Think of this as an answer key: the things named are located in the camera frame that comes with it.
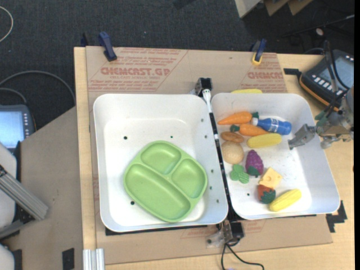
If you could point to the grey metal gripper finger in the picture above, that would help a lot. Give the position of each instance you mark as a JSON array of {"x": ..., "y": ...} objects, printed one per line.
[
  {"x": 298, "y": 142},
  {"x": 304, "y": 130}
]

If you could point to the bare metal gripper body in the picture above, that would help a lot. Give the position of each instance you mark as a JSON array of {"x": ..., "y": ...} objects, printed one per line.
[{"x": 336, "y": 129}]

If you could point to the blue bottle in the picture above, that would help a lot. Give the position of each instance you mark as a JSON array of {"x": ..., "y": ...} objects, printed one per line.
[{"x": 274, "y": 125}]

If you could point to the white plastic tray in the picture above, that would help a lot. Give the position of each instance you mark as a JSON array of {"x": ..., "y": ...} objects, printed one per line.
[
  {"x": 303, "y": 173},
  {"x": 118, "y": 117}
]

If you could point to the yellow corn cob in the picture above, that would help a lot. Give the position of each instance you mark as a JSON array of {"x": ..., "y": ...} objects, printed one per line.
[
  {"x": 285, "y": 200},
  {"x": 246, "y": 91},
  {"x": 264, "y": 140}
]

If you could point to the yellow cheese wedge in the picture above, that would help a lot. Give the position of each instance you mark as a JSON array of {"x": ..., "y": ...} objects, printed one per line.
[{"x": 270, "y": 178}]

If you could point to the orange carrot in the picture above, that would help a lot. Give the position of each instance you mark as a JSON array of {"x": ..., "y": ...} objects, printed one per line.
[
  {"x": 251, "y": 130},
  {"x": 237, "y": 118}
]

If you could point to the purple grapes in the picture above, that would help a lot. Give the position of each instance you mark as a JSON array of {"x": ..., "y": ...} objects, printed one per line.
[{"x": 254, "y": 162}]

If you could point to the red strawberry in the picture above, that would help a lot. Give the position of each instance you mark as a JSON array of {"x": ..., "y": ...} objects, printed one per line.
[{"x": 264, "y": 194}]

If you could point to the brown pretzel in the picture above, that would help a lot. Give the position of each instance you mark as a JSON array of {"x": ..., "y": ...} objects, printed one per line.
[{"x": 232, "y": 137}]

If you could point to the green lettuce leaf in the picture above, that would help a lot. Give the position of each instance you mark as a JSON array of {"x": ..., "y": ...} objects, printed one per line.
[{"x": 239, "y": 174}]

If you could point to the thin black and white rod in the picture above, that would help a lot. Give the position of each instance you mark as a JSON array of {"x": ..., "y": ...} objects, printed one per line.
[{"x": 213, "y": 122}]

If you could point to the brown cardboard board red print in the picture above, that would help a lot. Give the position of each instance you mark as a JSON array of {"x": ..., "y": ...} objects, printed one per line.
[{"x": 180, "y": 66}]

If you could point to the green divided plate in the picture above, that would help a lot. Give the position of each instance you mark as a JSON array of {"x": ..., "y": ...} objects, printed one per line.
[{"x": 157, "y": 187}]

